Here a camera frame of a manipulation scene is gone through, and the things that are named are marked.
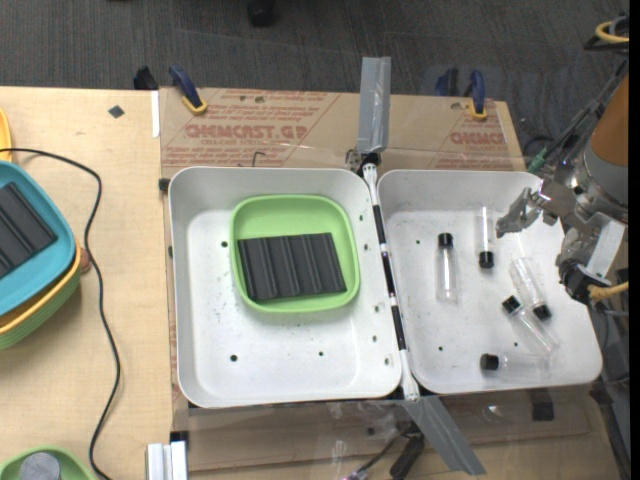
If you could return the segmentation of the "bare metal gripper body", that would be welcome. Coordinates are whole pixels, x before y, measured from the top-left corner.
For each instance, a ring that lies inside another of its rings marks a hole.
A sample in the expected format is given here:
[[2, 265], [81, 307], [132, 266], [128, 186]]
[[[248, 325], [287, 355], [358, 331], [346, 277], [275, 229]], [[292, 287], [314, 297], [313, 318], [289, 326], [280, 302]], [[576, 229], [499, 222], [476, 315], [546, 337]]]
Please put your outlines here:
[[602, 228], [610, 221], [627, 224], [627, 169], [597, 161], [559, 165], [539, 190], [542, 207], [571, 228]]

